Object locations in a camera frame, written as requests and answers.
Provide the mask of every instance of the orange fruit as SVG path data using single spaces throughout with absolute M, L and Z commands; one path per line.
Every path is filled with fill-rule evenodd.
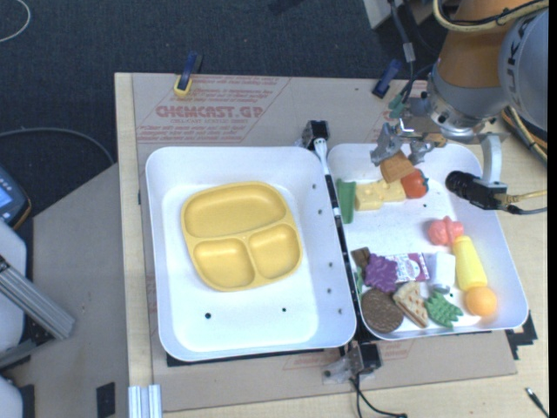
M 497 309 L 497 296 L 488 287 L 470 288 L 466 293 L 466 308 L 472 314 L 489 316 Z

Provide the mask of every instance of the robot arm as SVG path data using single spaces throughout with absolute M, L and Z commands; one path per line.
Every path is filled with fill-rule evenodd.
M 409 98 L 399 124 L 383 129 L 372 162 L 409 142 L 417 164 L 448 139 L 481 144 L 484 175 L 453 172 L 447 188 L 484 209 L 501 208 L 500 136 L 482 133 L 505 109 L 547 131 L 548 0 L 462 0 L 421 98 Z

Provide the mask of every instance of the plastic cookie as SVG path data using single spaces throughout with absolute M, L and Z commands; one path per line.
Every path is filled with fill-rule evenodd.
M 388 293 L 372 288 L 362 295 L 362 315 L 366 324 L 381 333 L 391 333 L 400 327 L 404 313 Z
M 360 249 L 354 249 L 351 253 L 356 266 L 366 269 L 367 264 L 369 263 L 369 248 L 361 247 Z

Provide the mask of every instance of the pink toy food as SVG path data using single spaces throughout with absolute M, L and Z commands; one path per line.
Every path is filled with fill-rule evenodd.
M 422 253 L 386 255 L 387 260 L 397 264 L 397 283 L 429 280 L 426 260 Z
M 434 245 L 452 245 L 454 239 L 463 233 L 462 223 L 452 221 L 448 216 L 436 219 L 427 230 L 427 235 Z

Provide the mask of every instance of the yellow plate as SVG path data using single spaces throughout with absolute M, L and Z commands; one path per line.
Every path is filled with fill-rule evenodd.
M 198 192 L 185 201 L 181 219 L 196 271 L 219 291 L 281 280 L 302 260 L 290 208 L 266 183 L 232 183 Z

